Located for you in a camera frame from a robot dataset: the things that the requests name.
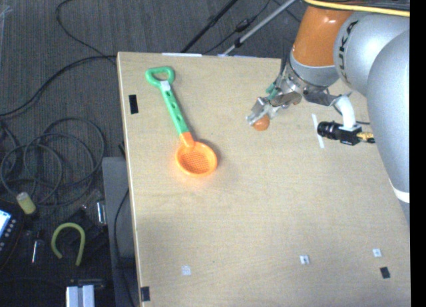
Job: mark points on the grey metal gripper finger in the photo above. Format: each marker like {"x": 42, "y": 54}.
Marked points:
{"x": 273, "y": 112}
{"x": 259, "y": 107}

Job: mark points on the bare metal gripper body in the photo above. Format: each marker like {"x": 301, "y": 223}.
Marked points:
{"x": 287, "y": 92}

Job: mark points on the small orange ball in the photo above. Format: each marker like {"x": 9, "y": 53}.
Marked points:
{"x": 261, "y": 124}

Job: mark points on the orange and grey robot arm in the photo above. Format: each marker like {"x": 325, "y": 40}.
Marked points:
{"x": 372, "y": 49}

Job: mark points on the green and orange sieve scoop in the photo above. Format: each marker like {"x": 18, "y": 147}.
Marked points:
{"x": 195, "y": 160}

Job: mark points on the pale wooden board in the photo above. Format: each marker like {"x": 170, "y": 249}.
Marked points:
{"x": 266, "y": 219}

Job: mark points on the yellow-green curved strip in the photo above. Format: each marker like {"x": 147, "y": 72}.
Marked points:
{"x": 79, "y": 235}

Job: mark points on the yellow-green small cylinder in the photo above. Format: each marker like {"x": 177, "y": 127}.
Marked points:
{"x": 26, "y": 203}

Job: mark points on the black cylinder on white bracket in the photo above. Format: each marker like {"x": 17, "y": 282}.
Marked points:
{"x": 336, "y": 130}

